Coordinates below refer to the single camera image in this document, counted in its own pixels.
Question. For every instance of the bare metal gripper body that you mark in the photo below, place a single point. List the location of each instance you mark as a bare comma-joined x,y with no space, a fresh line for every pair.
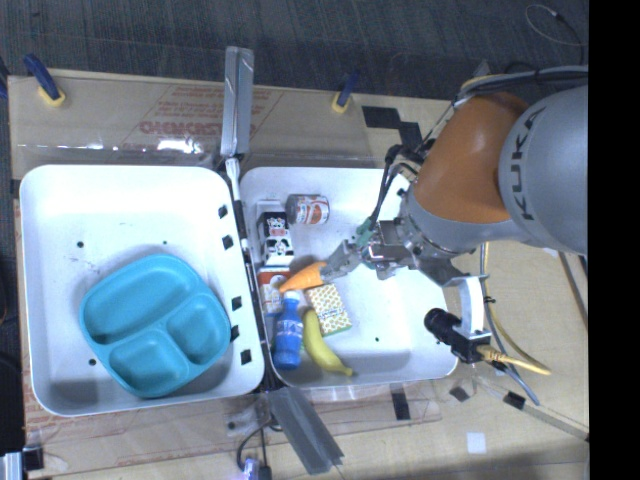
392,248

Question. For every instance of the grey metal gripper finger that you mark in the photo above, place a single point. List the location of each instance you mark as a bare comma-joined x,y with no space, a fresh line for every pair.
346,253
342,271

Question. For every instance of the orange carrot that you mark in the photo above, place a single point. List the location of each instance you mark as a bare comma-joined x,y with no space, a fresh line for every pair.
302,278

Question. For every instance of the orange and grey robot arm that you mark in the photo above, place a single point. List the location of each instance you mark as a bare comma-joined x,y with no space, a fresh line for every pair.
465,168

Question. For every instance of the yellow patterned packet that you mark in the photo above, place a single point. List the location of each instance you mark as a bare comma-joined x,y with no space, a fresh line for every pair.
330,310

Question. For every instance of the red and orange can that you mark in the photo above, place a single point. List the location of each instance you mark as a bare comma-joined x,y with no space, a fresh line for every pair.
310,210

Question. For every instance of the white plastic tray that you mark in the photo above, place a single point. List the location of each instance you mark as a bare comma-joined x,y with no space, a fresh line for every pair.
125,203
380,313

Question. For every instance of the black and white cow carton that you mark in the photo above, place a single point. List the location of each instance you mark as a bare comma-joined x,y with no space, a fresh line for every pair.
276,235

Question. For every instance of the orange and white carton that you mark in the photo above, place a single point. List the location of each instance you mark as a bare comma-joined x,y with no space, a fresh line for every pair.
270,288

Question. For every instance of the yellow banana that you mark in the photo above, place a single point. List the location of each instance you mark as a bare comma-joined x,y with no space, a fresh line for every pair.
320,348

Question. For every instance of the blue bottle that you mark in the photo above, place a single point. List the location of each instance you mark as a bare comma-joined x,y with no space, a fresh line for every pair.
288,335

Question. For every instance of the blue divided plate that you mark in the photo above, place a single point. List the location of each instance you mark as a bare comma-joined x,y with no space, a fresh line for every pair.
150,318

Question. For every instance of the brown cardboard board red print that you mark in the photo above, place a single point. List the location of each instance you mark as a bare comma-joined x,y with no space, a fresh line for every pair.
125,118

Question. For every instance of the black cylinder on white bracket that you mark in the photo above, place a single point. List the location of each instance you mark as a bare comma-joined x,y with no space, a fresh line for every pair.
462,335

